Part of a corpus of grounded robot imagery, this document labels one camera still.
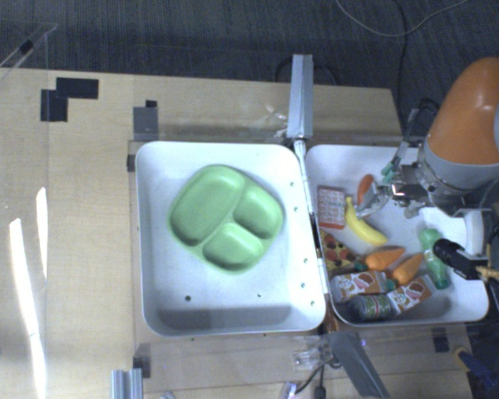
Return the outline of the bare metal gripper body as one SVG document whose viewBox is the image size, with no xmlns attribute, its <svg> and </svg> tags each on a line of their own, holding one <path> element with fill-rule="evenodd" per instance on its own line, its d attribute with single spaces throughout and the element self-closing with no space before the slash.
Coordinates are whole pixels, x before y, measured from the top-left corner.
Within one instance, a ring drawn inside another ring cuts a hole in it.
<svg viewBox="0 0 499 399">
<path fill-rule="evenodd" d="M 406 219 L 419 215 L 421 209 L 431 208 L 432 171 L 425 162 L 400 165 L 391 182 L 392 200 L 403 209 Z"/>
</svg>

